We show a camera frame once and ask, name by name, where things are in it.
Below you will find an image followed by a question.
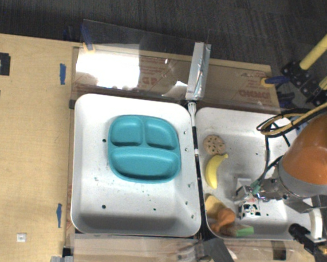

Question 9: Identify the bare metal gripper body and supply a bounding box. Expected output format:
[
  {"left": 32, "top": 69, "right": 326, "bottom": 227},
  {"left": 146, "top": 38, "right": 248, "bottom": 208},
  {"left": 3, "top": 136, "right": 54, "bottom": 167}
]
[{"left": 250, "top": 175, "right": 295, "bottom": 203}]

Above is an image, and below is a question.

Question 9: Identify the black and white carton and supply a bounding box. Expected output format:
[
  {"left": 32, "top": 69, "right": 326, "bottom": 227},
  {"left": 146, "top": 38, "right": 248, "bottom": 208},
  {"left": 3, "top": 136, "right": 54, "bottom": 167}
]
[{"left": 236, "top": 201, "right": 263, "bottom": 222}]

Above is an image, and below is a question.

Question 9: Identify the orange chicken drumstick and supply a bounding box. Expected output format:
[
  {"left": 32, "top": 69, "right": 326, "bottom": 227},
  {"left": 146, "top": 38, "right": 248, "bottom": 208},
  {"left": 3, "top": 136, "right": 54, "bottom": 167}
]
[{"left": 209, "top": 206, "right": 238, "bottom": 236}]

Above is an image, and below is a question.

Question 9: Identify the yellow bread piece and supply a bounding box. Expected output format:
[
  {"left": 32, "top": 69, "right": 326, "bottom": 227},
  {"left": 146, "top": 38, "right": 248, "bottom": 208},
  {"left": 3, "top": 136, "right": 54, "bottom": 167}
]
[{"left": 203, "top": 194, "right": 227, "bottom": 221}]

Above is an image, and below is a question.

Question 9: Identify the yellow banana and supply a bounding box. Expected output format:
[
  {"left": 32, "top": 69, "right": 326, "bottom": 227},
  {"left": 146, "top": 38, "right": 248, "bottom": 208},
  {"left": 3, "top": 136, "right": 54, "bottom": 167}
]
[{"left": 203, "top": 151, "right": 229, "bottom": 191}]

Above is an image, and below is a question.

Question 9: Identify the green and tan sandwich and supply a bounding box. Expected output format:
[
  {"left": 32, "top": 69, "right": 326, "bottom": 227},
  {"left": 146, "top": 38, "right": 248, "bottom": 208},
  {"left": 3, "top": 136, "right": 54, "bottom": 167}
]
[{"left": 221, "top": 222, "right": 255, "bottom": 240}]

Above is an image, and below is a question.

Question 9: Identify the white plastic tray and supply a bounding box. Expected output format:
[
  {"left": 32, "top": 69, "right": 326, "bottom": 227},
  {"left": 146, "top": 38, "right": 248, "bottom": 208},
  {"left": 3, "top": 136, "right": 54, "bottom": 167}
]
[
  {"left": 183, "top": 105, "right": 327, "bottom": 248},
  {"left": 62, "top": 91, "right": 214, "bottom": 245}
]

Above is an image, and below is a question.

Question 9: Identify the brown biscuit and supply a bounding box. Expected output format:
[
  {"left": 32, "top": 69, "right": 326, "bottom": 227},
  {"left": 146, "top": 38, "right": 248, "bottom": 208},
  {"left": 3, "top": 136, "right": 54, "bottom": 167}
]
[{"left": 202, "top": 133, "right": 227, "bottom": 158}]

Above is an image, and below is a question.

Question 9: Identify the thin black and white rod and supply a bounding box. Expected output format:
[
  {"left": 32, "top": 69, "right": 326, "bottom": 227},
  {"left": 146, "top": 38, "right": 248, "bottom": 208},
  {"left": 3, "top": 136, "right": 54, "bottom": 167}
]
[{"left": 175, "top": 100, "right": 217, "bottom": 239}]

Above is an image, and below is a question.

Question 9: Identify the blue divided plate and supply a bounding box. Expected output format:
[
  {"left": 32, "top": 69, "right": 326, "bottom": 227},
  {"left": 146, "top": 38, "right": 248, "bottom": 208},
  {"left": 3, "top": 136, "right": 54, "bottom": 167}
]
[{"left": 103, "top": 111, "right": 187, "bottom": 187}]

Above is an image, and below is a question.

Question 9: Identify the black cylinder on white bracket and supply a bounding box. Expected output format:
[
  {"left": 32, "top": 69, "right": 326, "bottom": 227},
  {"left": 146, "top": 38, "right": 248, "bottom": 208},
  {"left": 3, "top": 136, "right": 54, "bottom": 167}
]
[{"left": 286, "top": 205, "right": 327, "bottom": 257}]

